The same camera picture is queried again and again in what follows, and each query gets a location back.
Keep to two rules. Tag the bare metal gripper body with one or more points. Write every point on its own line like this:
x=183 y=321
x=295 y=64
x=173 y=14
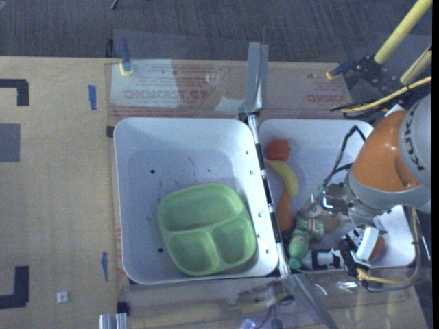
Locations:
x=337 y=200

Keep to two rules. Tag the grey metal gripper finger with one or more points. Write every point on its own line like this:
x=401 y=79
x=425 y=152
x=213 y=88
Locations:
x=310 y=211
x=320 y=199

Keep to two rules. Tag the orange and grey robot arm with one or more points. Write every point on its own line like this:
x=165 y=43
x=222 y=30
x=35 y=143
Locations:
x=380 y=163

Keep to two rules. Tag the green and white can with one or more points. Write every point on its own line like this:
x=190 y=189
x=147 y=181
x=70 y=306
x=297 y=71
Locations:
x=310 y=226

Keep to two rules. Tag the brown biscuit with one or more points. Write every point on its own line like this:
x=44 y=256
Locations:
x=331 y=225

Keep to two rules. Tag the orange carrot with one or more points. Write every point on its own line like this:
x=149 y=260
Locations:
x=284 y=212

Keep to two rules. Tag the green plastic bottle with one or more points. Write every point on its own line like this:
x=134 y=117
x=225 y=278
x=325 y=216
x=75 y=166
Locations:
x=297 y=247

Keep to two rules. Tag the yellow banana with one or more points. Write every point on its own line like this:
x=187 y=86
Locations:
x=286 y=177

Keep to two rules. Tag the white plastic tray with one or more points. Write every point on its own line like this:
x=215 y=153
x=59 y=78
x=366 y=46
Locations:
x=192 y=156
x=315 y=142

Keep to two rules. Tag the green divided plate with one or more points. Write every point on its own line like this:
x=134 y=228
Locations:
x=205 y=228

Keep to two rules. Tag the brown cardboard board red print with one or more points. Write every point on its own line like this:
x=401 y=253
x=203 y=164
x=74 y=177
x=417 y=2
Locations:
x=205 y=91

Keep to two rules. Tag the small white square tile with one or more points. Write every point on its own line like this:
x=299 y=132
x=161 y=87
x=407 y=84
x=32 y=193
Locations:
x=62 y=296

